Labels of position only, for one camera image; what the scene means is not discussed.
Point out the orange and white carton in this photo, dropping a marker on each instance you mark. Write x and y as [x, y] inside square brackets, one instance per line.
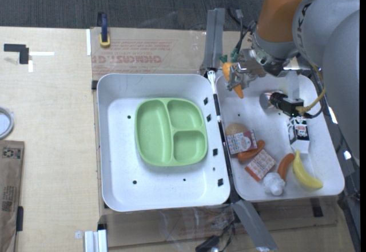
[260, 165]

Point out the brown paper packet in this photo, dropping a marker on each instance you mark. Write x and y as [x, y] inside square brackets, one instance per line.
[10, 188]

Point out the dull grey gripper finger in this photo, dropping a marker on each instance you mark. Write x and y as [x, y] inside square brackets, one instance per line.
[249, 78]
[234, 78]

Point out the green divided plate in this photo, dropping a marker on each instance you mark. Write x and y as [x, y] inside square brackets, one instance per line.
[155, 133]

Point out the white plastic tray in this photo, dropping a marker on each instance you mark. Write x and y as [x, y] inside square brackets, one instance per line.
[123, 188]
[266, 128]

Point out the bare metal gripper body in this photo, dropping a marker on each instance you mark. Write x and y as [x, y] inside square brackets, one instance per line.
[261, 63]

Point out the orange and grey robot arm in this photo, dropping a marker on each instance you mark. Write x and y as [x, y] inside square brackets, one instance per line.
[314, 31]

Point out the black and white carton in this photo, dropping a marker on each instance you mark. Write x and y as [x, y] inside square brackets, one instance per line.
[298, 133]

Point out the orange sausage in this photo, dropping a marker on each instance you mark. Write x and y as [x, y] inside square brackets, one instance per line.
[247, 155]
[286, 163]

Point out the brown cardboard board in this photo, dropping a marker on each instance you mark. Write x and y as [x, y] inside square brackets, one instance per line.
[134, 56]

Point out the brown bread bun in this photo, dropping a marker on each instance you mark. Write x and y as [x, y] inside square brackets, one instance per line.
[235, 128]

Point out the white crumpled lump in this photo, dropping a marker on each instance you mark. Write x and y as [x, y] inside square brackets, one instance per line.
[274, 183]

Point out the silver can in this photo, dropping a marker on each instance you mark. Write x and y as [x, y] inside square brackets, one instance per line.
[264, 100]

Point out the yellow banana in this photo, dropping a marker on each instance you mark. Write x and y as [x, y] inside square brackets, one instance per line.
[303, 175]

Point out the pink carton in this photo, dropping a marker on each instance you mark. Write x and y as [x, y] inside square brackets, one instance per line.
[241, 142]

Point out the orange carrot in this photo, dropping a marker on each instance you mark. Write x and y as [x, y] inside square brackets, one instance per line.
[239, 91]

